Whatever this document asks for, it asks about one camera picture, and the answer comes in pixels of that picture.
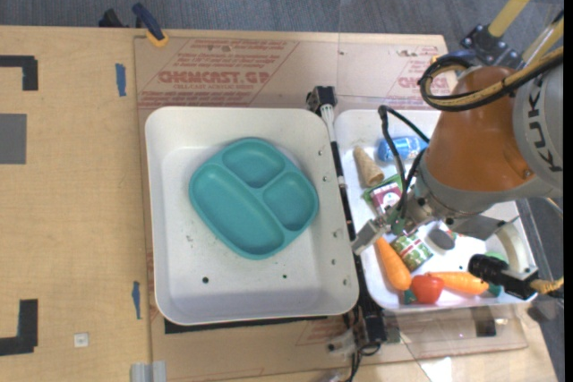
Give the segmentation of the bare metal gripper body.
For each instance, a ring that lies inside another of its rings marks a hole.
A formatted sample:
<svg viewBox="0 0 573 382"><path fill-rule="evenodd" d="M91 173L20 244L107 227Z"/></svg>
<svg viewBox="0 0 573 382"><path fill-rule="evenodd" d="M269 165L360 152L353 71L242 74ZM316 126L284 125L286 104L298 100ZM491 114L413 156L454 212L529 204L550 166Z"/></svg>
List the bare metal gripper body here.
<svg viewBox="0 0 573 382"><path fill-rule="evenodd" d="M433 222L450 222L451 213L431 194L411 188L402 198L385 208L384 233L409 235Z"/></svg>

